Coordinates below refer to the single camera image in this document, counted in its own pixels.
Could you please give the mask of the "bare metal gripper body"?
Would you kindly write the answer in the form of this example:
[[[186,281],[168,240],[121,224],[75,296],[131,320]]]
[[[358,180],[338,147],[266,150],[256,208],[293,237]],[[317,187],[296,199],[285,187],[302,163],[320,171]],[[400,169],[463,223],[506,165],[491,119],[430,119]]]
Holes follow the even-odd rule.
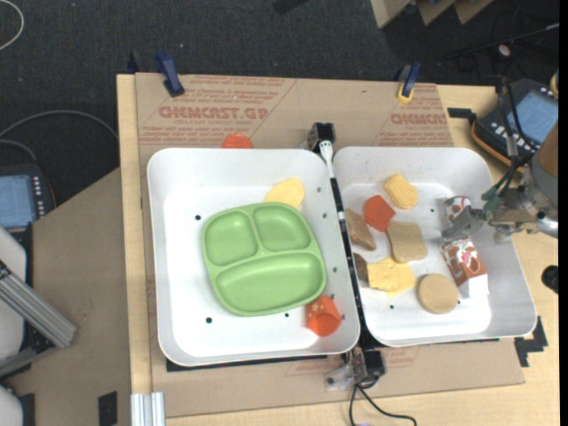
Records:
[[[502,239],[513,233],[543,233],[558,238],[557,205],[539,189],[528,185],[510,188],[490,214],[488,224]]]

